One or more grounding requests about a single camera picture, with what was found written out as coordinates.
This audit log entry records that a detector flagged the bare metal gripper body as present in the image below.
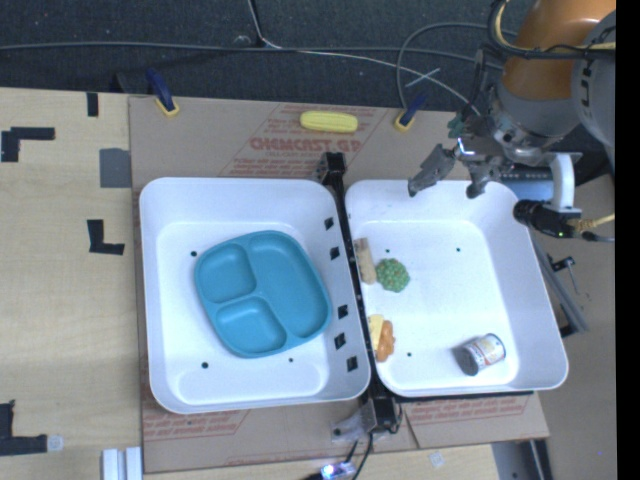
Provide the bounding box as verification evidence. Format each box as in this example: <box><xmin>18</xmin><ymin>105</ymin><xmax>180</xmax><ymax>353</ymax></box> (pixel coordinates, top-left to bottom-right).
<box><xmin>453</xmin><ymin>117</ymin><xmax>551</xmax><ymax>178</ymax></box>

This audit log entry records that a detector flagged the blue divided plate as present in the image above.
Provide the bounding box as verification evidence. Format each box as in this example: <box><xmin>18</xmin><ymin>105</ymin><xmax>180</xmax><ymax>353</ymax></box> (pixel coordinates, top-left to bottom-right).
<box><xmin>193</xmin><ymin>229</ymin><xmax>333</xmax><ymax>359</ymax></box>

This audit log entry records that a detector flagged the green peas cluster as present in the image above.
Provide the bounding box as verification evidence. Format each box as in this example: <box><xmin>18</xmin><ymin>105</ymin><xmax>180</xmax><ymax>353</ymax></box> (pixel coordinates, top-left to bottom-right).
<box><xmin>374</xmin><ymin>258</ymin><xmax>412</xmax><ymax>294</ymax></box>

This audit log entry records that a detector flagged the orange and yellow toy food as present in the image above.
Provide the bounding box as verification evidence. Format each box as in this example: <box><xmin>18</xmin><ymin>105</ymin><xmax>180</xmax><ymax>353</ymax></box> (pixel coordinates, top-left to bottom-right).
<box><xmin>367</xmin><ymin>313</ymin><xmax>397</xmax><ymax>363</ymax></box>

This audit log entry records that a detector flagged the brown cardboard board red print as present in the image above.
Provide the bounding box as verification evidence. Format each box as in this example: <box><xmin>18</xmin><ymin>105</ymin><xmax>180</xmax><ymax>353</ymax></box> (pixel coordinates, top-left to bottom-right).
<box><xmin>127</xmin><ymin>95</ymin><xmax>551</xmax><ymax>474</ymax></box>

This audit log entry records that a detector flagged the yellow corn cob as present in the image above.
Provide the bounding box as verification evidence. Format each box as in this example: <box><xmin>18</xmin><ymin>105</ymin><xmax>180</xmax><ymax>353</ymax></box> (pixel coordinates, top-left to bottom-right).
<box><xmin>299</xmin><ymin>110</ymin><xmax>360</xmax><ymax>134</ymax></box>

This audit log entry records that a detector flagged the tan bread stick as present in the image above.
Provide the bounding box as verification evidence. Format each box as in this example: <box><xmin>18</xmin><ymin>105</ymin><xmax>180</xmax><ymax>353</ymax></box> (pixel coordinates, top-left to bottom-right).
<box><xmin>353</xmin><ymin>237</ymin><xmax>378</xmax><ymax>285</ymax></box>

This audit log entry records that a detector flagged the black cylinder on white bracket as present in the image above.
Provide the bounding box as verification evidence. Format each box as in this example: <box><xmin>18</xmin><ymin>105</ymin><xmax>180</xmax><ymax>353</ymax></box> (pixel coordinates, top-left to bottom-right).
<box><xmin>512</xmin><ymin>152</ymin><xmax>584</xmax><ymax>238</ymax></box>

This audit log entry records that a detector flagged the white plastic tray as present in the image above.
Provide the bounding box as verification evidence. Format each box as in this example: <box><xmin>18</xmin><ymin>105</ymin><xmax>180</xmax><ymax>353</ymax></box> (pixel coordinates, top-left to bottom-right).
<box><xmin>138</xmin><ymin>176</ymin><xmax>372</xmax><ymax>415</ymax></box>
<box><xmin>344</xmin><ymin>178</ymin><xmax>570</xmax><ymax>398</ymax></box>

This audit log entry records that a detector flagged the small white and red can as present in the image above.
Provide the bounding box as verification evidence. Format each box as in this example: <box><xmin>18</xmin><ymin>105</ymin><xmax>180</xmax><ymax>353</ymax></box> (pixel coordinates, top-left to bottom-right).
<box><xmin>452</xmin><ymin>332</ymin><xmax>507</xmax><ymax>377</ymax></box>

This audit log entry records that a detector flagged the thin black rod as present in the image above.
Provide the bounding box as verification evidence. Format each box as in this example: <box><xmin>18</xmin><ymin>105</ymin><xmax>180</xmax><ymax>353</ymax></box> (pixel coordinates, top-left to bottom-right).
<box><xmin>334</xmin><ymin>177</ymin><xmax>384</xmax><ymax>399</ymax></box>

